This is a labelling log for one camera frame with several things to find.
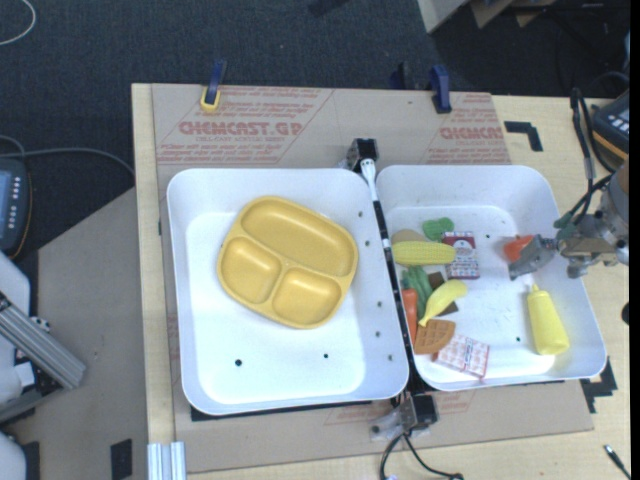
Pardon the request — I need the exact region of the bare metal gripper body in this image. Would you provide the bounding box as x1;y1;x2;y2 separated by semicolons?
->
555;212;631;268

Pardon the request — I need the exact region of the orange toy food piece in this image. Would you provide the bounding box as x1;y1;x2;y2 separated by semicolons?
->
501;233;536;262

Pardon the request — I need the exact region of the white plastic tray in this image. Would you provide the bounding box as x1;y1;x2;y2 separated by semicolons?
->
165;167;411;416
374;164;609;393

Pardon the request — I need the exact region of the yellow squeeze bottle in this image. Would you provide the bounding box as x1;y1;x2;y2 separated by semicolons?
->
525;283;572;357

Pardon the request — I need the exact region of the red and white carton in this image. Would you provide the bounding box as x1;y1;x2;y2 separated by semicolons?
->
441;230;482;281

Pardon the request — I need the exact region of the dark brown flat block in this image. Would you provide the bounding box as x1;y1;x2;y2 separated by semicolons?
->
428;270;461;316

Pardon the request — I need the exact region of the yellow banana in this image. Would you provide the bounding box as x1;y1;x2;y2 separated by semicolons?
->
417;278;470;329

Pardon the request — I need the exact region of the green toy lettuce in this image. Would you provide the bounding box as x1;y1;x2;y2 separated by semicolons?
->
421;216;454;243

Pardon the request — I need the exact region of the yellow corn cob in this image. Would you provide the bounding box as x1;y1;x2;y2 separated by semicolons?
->
390;240;458;269

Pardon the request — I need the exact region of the green toy vegetable bundle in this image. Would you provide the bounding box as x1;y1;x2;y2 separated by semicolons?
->
401;265;434;320

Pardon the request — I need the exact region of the orange and white packet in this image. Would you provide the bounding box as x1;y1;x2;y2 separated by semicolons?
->
432;333;492;381

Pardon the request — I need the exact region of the brown toy waffle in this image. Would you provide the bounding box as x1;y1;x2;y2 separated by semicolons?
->
413;318;458;356

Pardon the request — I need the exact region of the beige toy potato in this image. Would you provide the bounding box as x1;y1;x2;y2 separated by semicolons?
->
390;228;427;246

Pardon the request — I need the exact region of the orange carrot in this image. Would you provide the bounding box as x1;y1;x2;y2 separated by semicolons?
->
400;287;420;345

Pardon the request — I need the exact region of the thin black and white rod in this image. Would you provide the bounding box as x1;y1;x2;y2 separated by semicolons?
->
360;158;417;395

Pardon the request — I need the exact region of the yellow divided plate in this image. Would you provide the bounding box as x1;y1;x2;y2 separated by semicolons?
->
215;195;360;331

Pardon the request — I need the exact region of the brown cardboard board red print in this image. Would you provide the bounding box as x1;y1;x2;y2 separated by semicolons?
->
149;83;596;474

